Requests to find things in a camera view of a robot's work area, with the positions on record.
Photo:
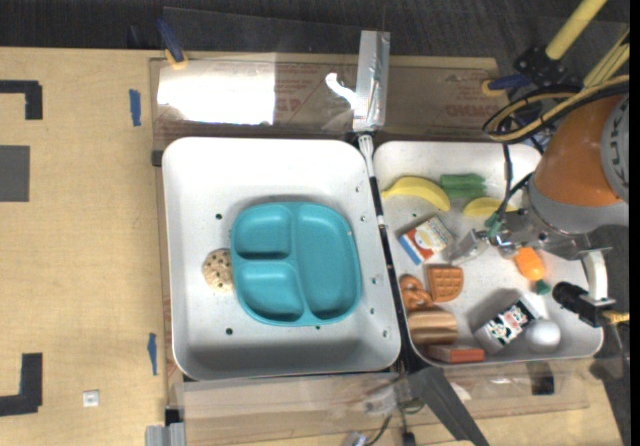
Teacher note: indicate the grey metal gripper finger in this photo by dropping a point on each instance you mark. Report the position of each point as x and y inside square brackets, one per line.
[470, 246]

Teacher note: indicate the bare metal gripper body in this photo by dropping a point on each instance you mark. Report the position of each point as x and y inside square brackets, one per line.
[525, 231]

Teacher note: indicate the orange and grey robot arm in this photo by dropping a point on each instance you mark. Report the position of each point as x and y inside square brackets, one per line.
[575, 164]

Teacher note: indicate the orange carrot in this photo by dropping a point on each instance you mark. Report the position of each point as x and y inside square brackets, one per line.
[530, 264]

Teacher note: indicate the white plastic tray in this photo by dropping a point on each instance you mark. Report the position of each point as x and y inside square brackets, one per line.
[492, 279]
[200, 184]

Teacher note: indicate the yellow banana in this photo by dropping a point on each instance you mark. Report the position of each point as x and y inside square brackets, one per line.
[417, 189]
[480, 208]

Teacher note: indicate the orange waffle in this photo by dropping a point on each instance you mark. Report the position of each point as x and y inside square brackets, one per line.
[445, 282]

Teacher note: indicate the white red blue carton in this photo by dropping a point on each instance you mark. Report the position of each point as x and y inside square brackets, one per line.
[425, 239]

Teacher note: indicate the green bean pods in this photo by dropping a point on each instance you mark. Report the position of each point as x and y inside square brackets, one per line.
[462, 186]

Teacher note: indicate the brown pretzel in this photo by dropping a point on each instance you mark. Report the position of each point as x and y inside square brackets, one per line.
[414, 294]

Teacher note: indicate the cow print milk carton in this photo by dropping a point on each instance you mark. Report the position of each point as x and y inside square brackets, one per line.
[505, 326]

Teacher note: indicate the brown bread loaf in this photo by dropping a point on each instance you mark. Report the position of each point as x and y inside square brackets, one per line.
[432, 327]

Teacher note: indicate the white egg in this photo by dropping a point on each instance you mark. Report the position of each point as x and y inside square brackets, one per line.
[543, 335]

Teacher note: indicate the orange rectangular block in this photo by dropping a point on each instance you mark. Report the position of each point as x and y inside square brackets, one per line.
[455, 354]

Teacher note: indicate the teal divided plate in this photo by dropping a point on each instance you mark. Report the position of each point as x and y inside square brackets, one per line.
[320, 259]

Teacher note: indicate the tan chocolate chip biscuit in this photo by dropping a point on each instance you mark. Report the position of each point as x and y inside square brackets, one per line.
[216, 269]

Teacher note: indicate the black cylinder on white bracket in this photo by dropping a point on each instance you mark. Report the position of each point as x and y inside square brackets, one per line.
[580, 301]

